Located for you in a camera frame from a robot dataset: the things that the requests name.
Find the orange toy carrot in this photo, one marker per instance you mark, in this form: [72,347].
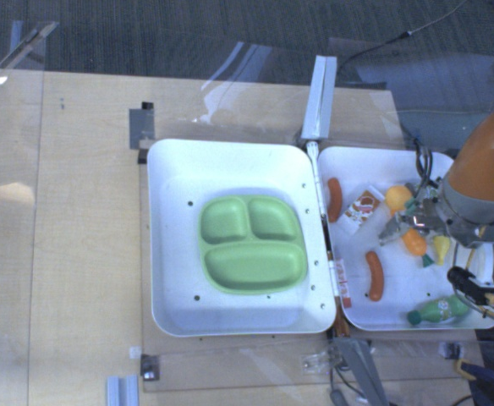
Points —
[415,243]

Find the white plastic tray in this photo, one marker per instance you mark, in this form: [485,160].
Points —
[399,303]
[179,226]

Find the green plastic bottle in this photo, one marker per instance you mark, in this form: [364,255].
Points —
[441,310]

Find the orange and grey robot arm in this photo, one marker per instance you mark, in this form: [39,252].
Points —
[479,163]

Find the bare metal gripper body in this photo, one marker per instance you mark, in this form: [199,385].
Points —
[428,214]

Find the yellow orange toy fruit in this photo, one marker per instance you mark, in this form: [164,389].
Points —
[397,197]

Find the orange toy sausage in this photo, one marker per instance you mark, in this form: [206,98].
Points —
[375,275]
[335,199]

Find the yellow toy pear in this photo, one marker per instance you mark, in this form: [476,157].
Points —
[440,248]

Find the white and red carton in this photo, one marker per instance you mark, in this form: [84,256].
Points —
[361,210]

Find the green divided plate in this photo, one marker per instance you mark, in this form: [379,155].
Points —
[253,264]

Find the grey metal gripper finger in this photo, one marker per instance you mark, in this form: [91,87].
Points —
[403,229]
[389,230]

